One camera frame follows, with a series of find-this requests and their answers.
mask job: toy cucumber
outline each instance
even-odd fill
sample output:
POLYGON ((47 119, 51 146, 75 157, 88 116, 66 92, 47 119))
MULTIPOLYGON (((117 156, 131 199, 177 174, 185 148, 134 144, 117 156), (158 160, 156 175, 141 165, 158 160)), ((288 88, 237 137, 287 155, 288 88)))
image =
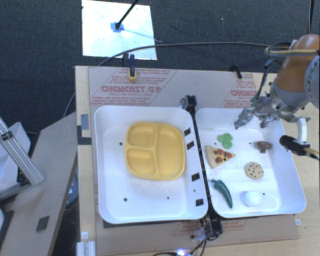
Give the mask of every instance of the toy cucumber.
POLYGON ((232 198, 226 184, 224 184, 220 179, 219 180, 212 179, 211 182, 214 183, 213 187, 223 195, 228 206, 232 208, 232 205, 233 205, 232 198))

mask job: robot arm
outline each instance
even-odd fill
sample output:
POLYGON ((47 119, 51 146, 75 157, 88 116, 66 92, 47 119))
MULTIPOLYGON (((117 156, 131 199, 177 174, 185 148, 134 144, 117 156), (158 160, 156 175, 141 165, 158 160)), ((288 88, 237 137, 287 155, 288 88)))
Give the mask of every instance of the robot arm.
MULTIPOLYGON (((279 119, 297 123, 298 139, 285 136, 281 138, 280 143, 299 156, 311 154, 308 151, 310 144, 306 142, 306 122, 310 118, 297 117, 294 114, 309 102, 319 108, 319 44, 319 35, 307 34, 293 42, 290 50, 274 51, 272 46, 266 49, 266 54, 271 57, 286 56, 286 58, 271 85, 270 92, 265 96, 260 96, 266 78, 266 73, 264 74, 261 87, 251 100, 253 108, 243 109, 239 119, 234 122, 236 129, 248 123, 253 116, 261 120, 261 128, 279 119)), ((283 43, 278 44, 279 48, 283 46, 283 43)))

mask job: white tray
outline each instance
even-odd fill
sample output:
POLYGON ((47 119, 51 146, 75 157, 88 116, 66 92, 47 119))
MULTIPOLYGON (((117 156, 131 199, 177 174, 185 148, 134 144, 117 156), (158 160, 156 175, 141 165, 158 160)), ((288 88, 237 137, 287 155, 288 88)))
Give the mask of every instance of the white tray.
POLYGON ((224 149, 218 141, 218 135, 229 133, 233 137, 233 146, 225 149, 236 156, 222 165, 211 169, 205 153, 204 163, 211 201, 215 211, 225 218, 253 217, 264 215, 297 214, 306 207, 306 198, 290 151, 280 145, 279 139, 285 135, 281 121, 273 121, 269 127, 260 128, 257 117, 246 125, 234 127, 241 109, 203 108, 197 112, 196 122, 202 151, 205 145, 224 149), (254 142, 267 141, 272 148, 266 153, 254 147, 254 142), (264 176, 259 180, 248 178, 244 166, 248 162, 259 163, 264 176), (213 188, 211 179, 222 180, 228 187, 233 207, 229 208, 222 194, 213 188), (246 205, 244 196, 248 191, 264 193, 259 206, 246 205))
POLYGON ((98 205, 102 218, 112 224, 197 220, 208 210, 197 141, 191 115, 176 107, 102 106, 94 115, 98 172, 98 205), (125 139, 137 122, 175 126, 184 137, 184 173, 171 181, 139 178, 126 167, 125 139), (191 133, 184 136, 184 131, 191 133), (192 175, 198 179, 192 181, 192 175))

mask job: black carpet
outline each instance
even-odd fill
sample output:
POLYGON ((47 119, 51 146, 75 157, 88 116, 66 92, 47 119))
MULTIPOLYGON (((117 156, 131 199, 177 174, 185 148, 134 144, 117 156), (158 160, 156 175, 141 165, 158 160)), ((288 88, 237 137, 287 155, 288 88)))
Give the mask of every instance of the black carpet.
MULTIPOLYGON (((132 3, 130 0, 109 1, 132 3)), ((273 44, 307 33, 309 0, 140 0, 149 5, 157 44, 252 42, 273 44)), ((311 32, 319 34, 319 0, 311 32)), ((63 117, 75 91, 76 65, 104 58, 82 55, 81 0, 0 1, 0 117, 37 132, 63 117)), ((159 48, 142 68, 262 72, 262 47, 212 45, 159 48)), ((120 66, 114 59, 108 66, 120 66)), ((71 105, 70 112, 75 110, 71 105)))

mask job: wooden table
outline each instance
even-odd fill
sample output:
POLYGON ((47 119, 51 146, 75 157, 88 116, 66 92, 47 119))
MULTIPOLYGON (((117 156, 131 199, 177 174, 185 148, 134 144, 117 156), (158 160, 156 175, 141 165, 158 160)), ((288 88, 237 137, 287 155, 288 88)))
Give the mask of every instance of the wooden table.
MULTIPOLYGON (((89 242, 96 240, 95 222, 95 197, 93 184, 92 147, 86 140, 91 139, 91 124, 81 130, 82 117, 88 115, 90 120, 90 89, 89 89, 89 67, 76 67, 76 107, 78 138, 82 141, 78 145, 79 164, 79 196, 80 196, 80 231, 84 233, 81 241, 89 242)), ((256 87, 260 85, 261 73, 253 73, 256 87)), ((275 74, 268 76, 268 81, 273 81, 275 74)), ((307 123, 308 141, 311 147, 319 150, 319 110, 309 104, 299 114, 303 117, 311 117, 307 123)), ((285 133, 297 137, 296 124, 282 122, 285 133)), ((224 246, 207 247, 204 256, 209 255, 234 255, 234 256, 292 256, 292 255, 316 255, 320 251, 320 189, 319 189, 319 161, 309 157, 293 155, 294 163, 298 171, 302 187, 305 193, 307 206, 305 211, 295 216, 300 220, 298 233, 299 239, 282 240, 273 242, 256 242, 247 244, 235 244, 224 246)), ((152 256, 155 252, 138 253, 139 256, 152 256)))

